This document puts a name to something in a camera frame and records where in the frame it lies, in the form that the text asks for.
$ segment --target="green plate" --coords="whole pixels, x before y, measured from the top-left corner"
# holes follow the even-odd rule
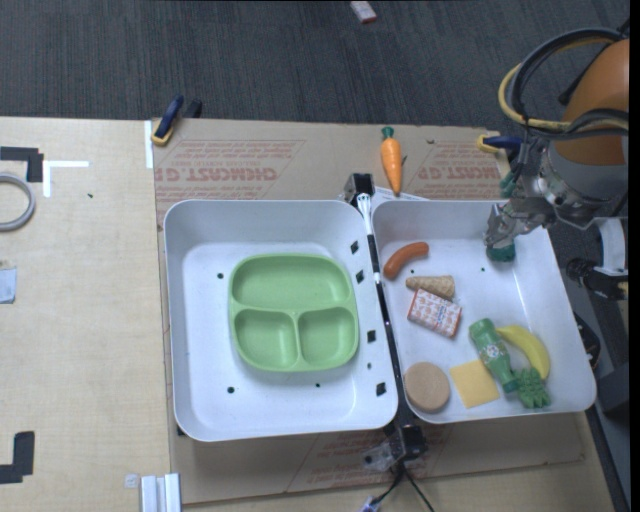
[[[230,278],[229,312],[238,353],[261,370],[327,370],[358,348],[351,279],[325,256],[276,253],[241,261]]]

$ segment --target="black tape mark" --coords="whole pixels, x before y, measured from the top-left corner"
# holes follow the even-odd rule
[[[13,463],[0,465],[0,484],[19,484],[25,475],[33,475],[34,432],[18,432],[13,438]]]
[[[44,155],[38,148],[12,148],[0,147],[0,160],[17,160],[27,162],[27,181],[29,183],[42,183],[42,161]]]

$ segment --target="blue clamp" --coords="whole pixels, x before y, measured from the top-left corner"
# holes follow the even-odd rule
[[[151,134],[151,140],[156,146],[165,146],[171,135],[173,134],[173,121],[184,103],[184,96],[176,94],[169,103],[160,123],[155,127]]]
[[[476,140],[476,145],[478,149],[487,153],[496,153],[498,149],[520,151],[522,139],[520,137],[508,137],[505,135],[497,135],[495,137],[480,135]]]

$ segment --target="white plastic tray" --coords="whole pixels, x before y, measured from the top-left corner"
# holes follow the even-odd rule
[[[393,419],[398,391],[357,210],[340,201],[190,200],[167,212],[164,229],[174,412],[188,436],[224,441],[367,430]],[[360,340],[345,365],[263,371],[235,350],[229,276],[244,258],[273,252],[328,256],[351,276]]]
[[[583,411],[596,398],[596,384],[589,365],[549,235],[544,229],[516,238],[516,259],[494,263],[485,254],[482,236],[487,227],[490,202],[388,201],[373,213],[381,264],[400,247],[426,241],[429,255],[407,265],[393,281],[385,281],[393,331],[401,368],[429,361],[449,377],[451,397],[435,413],[415,409],[431,423]],[[411,275],[450,274],[456,283],[453,301],[462,307],[454,338],[447,338],[407,320],[413,291],[405,286]],[[468,335],[469,326],[490,318],[496,326],[520,324],[546,345],[551,372],[546,388],[552,403],[544,409],[526,409],[515,393],[472,408],[465,408],[449,368],[473,359],[478,353]],[[508,347],[512,366],[528,365],[518,349]]]

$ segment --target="tray hinge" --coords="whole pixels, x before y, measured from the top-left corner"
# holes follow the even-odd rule
[[[373,176],[371,174],[352,174],[344,187],[344,200],[360,211],[365,223],[371,265],[373,267],[378,304],[382,313],[385,327],[391,365],[398,391],[398,410],[393,421],[385,428],[387,439],[379,446],[363,454],[364,466],[378,471],[386,471],[400,461],[413,460],[427,451],[427,441],[420,427],[414,425],[413,412],[407,403],[404,392],[404,381],[400,369],[400,359],[396,346],[391,318],[384,296],[382,280],[380,278],[380,262],[378,249],[371,223],[371,196],[375,193]]]

